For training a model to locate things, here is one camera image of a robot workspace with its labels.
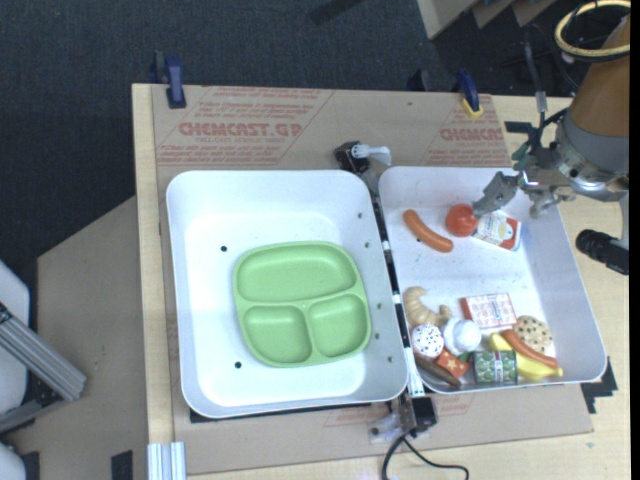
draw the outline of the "yellow banana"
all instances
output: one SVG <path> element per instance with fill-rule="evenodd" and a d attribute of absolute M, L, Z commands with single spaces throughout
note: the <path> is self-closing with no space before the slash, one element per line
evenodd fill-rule
<path fill-rule="evenodd" d="M 493 351 L 504 352 L 506 350 L 513 350 L 511 345 L 505 340 L 500 333 L 494 332 L 489 336 L 489 348 Z M 531 359 L 530 357 L 523 356 L 516 352 L 516 369 L 518 375 L 523 379 L 536 382 L 545 377 L 562 377 L 562 368 L 551 368 L 546 364 Z"/>

